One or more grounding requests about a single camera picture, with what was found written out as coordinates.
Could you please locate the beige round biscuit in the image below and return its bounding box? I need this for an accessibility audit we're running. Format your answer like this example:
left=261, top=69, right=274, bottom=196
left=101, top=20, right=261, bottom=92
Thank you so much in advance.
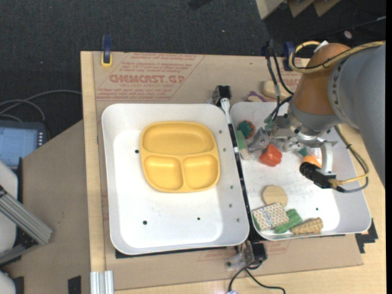
left=261, top=184, right=289, bottom=206

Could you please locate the black cylinder on white bracket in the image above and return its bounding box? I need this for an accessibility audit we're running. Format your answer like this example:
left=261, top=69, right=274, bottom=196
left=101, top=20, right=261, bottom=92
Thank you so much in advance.
left=299, top=141, right=337, bottom=190

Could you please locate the green and beige carton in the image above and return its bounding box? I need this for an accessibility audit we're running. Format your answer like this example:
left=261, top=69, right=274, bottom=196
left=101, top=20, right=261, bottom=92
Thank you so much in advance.
left=235, top=130, right=252, bottom=161

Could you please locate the white patterned packet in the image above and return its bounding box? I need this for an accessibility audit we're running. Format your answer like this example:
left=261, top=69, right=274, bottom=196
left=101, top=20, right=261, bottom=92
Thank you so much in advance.
left=251, top=202, right=290, bottom=231

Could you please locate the tan waffle cone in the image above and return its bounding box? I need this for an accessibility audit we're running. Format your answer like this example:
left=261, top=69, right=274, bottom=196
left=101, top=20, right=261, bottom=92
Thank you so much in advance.
left=290, top=217, right=324, bottom=235

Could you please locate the orange toy pepper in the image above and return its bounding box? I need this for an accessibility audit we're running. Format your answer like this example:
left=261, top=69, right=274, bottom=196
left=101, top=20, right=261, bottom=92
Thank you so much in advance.
left=259, top=143, right=283, bottom=168

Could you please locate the green toy bean pod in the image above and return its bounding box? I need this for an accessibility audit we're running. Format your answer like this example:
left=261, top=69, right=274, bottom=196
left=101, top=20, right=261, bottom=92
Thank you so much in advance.
left=273, top=208, right=304, bottom=235

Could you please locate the purple and beige toy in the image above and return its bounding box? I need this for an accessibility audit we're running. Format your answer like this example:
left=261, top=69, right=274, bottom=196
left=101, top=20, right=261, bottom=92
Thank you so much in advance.
left=246, top=91, right=269, bottom=104

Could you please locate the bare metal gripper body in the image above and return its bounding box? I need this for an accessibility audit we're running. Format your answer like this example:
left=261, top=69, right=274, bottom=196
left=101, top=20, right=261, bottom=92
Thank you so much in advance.
left=269, top=116, right=338, bottom=149

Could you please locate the thin black and white rod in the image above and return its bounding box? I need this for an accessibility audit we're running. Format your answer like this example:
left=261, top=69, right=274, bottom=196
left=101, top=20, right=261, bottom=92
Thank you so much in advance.
left=220, top=97, right=255, bottom=242

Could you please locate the yellow divided plate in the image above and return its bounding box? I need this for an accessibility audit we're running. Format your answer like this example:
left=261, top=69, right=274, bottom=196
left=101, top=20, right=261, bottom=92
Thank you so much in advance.
left=139, top=121, right=222, bottom=194

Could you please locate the orange toy with green top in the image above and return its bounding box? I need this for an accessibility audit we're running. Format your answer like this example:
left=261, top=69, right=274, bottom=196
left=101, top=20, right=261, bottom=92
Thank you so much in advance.
left=297, top=147, right=322, bottom=168

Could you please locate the beige toy bread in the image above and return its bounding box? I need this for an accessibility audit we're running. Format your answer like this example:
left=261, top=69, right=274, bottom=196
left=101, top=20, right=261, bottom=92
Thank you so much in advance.
left=260, top=80, right=292, bottom=101

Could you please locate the brown cardboard board red print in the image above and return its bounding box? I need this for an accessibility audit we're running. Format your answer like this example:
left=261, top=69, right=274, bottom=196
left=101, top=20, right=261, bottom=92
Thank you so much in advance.
left=91, top=51, right=364, bottom=291

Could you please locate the white plastic tray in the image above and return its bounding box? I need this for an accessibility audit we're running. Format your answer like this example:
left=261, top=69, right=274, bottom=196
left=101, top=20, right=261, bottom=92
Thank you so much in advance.
left=229, top=101, right=372, bottom=242
left=101, top=103, right=251, bottom=255

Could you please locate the green and orange toy vegetable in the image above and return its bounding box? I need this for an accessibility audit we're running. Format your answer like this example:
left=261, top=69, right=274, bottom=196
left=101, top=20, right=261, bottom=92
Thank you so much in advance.
left=237, top=119, right=256, bottom=140

